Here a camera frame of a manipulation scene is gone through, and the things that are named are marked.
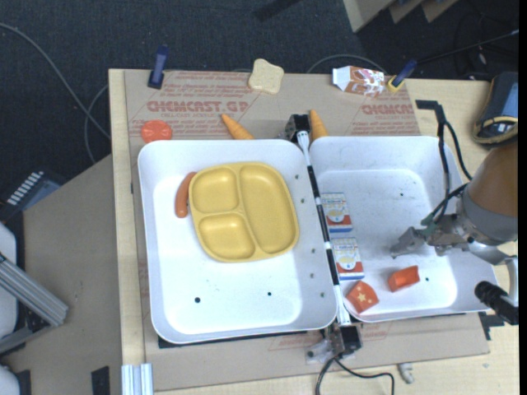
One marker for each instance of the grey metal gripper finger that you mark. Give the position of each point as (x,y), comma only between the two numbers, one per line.
(401,248)
(413,233)

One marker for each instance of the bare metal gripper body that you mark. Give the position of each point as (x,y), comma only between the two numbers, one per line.
(449,233)

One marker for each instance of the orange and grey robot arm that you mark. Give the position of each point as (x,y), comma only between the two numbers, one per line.
(494,187)

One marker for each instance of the orange block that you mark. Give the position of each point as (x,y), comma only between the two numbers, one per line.
(403,279)

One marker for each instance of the white blue red carton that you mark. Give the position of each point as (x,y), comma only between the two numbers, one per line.
(348,261)
(337,213)

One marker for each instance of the orange wedge with yellow star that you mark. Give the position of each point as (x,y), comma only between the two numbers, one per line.
(362,297)

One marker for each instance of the white plastic tray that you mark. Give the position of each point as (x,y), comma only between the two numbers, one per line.
(383,171)
(230,294)

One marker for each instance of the thin black and white rod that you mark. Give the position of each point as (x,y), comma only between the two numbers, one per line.
(314,183)

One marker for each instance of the orange carrot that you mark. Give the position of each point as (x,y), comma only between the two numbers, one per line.
(236,129)
(318,125)

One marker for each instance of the yellow divided plate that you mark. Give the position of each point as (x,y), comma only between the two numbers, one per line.
(247,212)

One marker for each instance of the orange and white carton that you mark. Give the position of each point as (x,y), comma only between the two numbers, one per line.
(358,80)

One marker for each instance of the beige bread slice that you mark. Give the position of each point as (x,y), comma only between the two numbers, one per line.
(266,76)

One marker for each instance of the orange sausage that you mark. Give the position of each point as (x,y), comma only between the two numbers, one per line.
(181,204)

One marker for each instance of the brown cardboard board red print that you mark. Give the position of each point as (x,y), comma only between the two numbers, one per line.
(214,105)

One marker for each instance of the orange round slice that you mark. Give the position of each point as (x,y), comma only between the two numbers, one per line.
(156,131)

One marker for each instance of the black cylinder on white bracket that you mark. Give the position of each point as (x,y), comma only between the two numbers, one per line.
(493,295)

